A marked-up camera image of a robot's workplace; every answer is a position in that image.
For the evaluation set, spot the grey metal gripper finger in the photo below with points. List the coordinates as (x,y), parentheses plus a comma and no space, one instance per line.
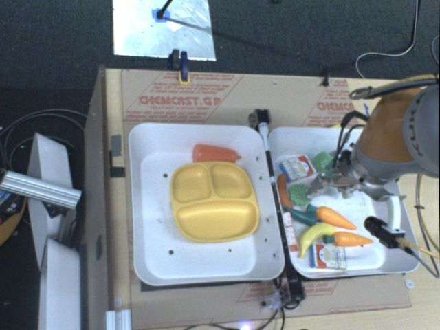
(346,192)
(317,185)

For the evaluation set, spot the white plastic tray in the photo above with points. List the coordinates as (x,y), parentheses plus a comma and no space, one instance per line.
(154,246)
(368,256)

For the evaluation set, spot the brown cardboard board red print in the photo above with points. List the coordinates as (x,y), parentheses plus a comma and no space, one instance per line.
(213,98)

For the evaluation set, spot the orange carrot with green top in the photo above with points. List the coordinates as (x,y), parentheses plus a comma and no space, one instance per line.
(335,217)
(350,239)

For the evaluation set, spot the thin black and white rod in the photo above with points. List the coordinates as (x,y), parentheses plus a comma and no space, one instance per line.
(275,187)

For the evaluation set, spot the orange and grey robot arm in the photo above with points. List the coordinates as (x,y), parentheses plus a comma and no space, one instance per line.
(388,132)

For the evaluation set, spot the green cube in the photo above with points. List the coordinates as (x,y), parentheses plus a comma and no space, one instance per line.
(321,160)

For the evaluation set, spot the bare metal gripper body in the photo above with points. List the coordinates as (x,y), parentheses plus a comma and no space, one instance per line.
(347,177)

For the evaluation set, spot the black cylinder on white bracket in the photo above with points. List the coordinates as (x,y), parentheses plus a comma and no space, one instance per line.
(381,230)

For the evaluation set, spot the yellow divided plate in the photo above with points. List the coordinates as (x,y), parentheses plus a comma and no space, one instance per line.
(213,211)

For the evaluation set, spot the green dotted toy broccoli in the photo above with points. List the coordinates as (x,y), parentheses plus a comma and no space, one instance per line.
(298,194)

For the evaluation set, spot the white blue red carton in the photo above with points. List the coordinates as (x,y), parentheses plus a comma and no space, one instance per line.
(328,257)
(297,167)

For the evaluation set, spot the orange toy sausage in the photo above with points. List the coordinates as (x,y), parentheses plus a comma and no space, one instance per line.
(284,192)

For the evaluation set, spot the yellow banana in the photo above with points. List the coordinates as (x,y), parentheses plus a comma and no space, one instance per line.
(314,234)

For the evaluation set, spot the red and white packet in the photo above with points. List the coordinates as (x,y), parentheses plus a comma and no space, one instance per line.
(291,232)

